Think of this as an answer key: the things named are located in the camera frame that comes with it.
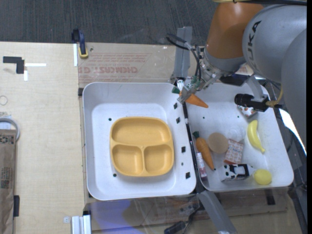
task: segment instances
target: qr code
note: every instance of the qr code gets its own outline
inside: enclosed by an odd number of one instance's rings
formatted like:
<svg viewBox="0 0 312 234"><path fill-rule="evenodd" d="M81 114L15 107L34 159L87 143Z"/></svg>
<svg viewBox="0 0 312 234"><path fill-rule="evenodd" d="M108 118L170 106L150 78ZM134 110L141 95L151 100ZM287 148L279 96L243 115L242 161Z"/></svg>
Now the qr code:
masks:
<svg viewBox="0 0 312 234"><path fill-rule="evenodd" d="M1 189L9 189L9 180L1 180Z"/></svg>

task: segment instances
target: carrot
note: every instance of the carrot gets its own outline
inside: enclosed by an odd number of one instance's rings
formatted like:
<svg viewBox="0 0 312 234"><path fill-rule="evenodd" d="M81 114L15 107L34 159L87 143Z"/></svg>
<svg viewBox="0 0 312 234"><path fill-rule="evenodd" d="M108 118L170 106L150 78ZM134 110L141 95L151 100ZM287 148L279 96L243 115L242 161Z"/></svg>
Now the carrot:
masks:
<svg viewBox="0 0 312 234"><path fill-rule="evenodd" d="M196 131L193 133L195 139L196 139L196 148L199 152L201 152L201 155L204 159L204 161L207 163L207 165L210 167L211 170L215 170L213 158L210 153L210 149L208 147L208 144L206 140L202 137L199 137L199 132Z"/></svg>

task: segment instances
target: yellow lemon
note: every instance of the yellow lemon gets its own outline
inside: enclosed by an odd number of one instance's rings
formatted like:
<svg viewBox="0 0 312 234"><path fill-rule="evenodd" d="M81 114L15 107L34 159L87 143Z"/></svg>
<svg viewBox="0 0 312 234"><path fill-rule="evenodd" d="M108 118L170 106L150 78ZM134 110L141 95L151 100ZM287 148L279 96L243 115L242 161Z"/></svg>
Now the yellow lemon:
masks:
<svg viewBox="0 0 312 234"><path fill-rule="evenodd" d="M253 177L259 185L268 185L272 182L272 174L265 169L256 170Z"/></svg>

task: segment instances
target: blue and yellow clamp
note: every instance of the blue and yellow clamp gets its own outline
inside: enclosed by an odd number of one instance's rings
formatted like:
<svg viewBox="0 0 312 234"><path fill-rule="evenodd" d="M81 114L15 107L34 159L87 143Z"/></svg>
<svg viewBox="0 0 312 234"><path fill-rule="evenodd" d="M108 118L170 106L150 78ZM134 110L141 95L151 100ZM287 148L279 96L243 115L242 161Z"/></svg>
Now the blue and yellow clamp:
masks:
<svg viewBox="0 0 312 234"><path fill-rule="evenodd" d="M85 46L84 42L84 34L82 30L79 29L74 29L72 32L72 42L76 43L79 42L79 48L78 48L78 53L80 58L88 58L88 50Z"/></svg>

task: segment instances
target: yellow banana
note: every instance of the yellow banana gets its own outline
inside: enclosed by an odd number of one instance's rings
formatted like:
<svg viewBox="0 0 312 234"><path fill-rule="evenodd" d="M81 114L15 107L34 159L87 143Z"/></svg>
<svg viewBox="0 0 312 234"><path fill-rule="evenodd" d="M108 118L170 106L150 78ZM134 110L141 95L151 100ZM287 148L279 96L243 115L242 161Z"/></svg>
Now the yellow banana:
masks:
<svg viewBox="0 0 312 234"><path fill-rule="evenodd" d="M264 153L265 149L262 147L257 133L258 120L254 119L248 124L247 136L250 144Z"/></svg>

